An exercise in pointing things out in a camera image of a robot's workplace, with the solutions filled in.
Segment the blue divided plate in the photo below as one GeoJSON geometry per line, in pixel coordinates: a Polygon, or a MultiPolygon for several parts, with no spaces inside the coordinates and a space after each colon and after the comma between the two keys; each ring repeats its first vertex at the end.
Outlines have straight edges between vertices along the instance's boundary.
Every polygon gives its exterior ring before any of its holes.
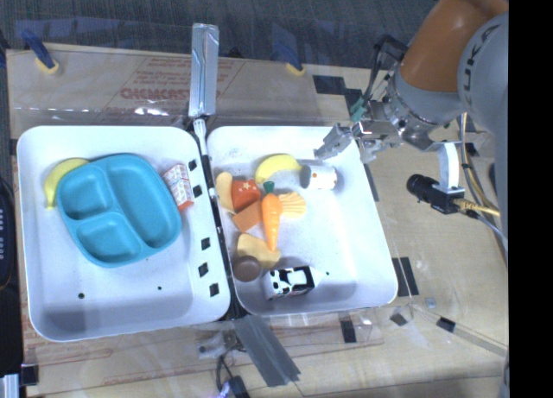
{"type": "Polygon", "coordinates": [[[109,155],[74,169],[60,180],[56,201],[74,241],[99,266],[138,262],[181,233],[171,192],[138,155],[109,155]]]}

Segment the white plastic object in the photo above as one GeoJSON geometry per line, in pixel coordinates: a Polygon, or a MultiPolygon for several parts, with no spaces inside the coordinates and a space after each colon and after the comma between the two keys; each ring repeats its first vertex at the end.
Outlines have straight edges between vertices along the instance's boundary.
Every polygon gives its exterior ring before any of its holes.
{"type": "MultiPolygon", "coordinates": [[[[300,164],[315,162],[314,151],[328,127],[225,126],[207,137],[213,176],[227,171],[251,178],[268,155],[291,154],[300,164]]],[[[304,189],[299,171],[273,174],[275,193],[298,192],[307,203],[301,218],[281,217],[275,268],[310,266],[326,276],[306,295],[267,301],[263,276],[236,281],[238,300],[251,314],[276,316],[330,313],[382,306],[397,294],[397,277],[359,150],[354,142],[326,160],[336,169],[333,190],[304,189]]],[[[229,211],[220,209],[226,247],[236,255],[239,230],[229,211]]],[[[264,238],[261,224],[248,233],[264,238]]]]}
{"type": "Polygon", "coordinates": [[[230,288],[196,141],[171,127],[40,126],[17,143],[22,243],[35,330],[53,341],[212,322],[230,305],[230,288]],[[189,166],[194,204],[165,250],[140,262],[102,268],[79,251],[42,184],[55,163],[118,153],[142,156],[162,174],[189,166]]]}

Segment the white tray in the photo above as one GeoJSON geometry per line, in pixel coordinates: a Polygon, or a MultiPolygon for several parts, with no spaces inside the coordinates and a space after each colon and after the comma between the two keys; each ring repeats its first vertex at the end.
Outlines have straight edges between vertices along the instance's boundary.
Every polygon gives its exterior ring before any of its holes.
{"type": "Polygon", "coordinates": [[[230,289],[200,154],[187,132],[41,126],[22,134],[17,163],[29,316],[44,338],[71,341],[154,331],[211,322],[225,314],[230,289]],[[190,180],[202,195],[181,214],[181,235],[168,248],[128,266],[102,268],[82,255],[58,210],[46,209],[42,184],[59,161],[118,153],[140,155],[159,173],[177,162],[195,161],[190,180]],[[209,239],[204,250],[203,239],[209,239]],[[207,272],[200,276],[204,264],[207,272]]]}
{"type": "MultiPolygon", "coordinates": [[[[328,127],[222,127],[207,138],[213,177],[223,171],[251,179],[267,155],[287,153],[298,161],[315,159],[328,127]]],[[[303,189],[298,172],[274,174],[275,192],[297,191],[308,204],[303,218],[283,218],[278,238],[282,259],[277,268],[310,265],[328,272],[313,291],[267,301],[261,279],[236,281],[242,306],[254,315],[325,313],[382,306],[397,294],[397,277],[359,150],[352,142],[327,160],[338,172],[333,190],[303,189]]],[[[229,257],[240,234],[229,211],[220,209],[229,257]]],[[[260,225],[249,233],[264,238],[260,225]]]]}

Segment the cow print carton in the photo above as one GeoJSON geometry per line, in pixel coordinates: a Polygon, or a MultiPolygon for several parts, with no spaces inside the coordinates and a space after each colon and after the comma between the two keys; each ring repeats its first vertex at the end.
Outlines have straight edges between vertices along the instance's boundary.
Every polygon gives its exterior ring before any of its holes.
{"type": "Polygon", "coordinates": [[[309,266],[272,269],[263,277],[263,289],[267,300],[304,295],[313,290],[324,274],[309,266]]]}

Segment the toy carrot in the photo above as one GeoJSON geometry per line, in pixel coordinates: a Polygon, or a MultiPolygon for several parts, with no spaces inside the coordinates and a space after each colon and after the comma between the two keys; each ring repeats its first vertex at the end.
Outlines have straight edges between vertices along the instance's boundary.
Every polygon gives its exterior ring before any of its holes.
{"type": "Polygon", "coordinates": [[[274,187],[274,182],[266,181],[264,183],[264,188],[267,193],[261,200],[261,213],[265,228],[265,236],[267,236],[267,246],[273,252],[277,249],[280,216],[283,213],[283,203],[273,193],[274,187]]]}

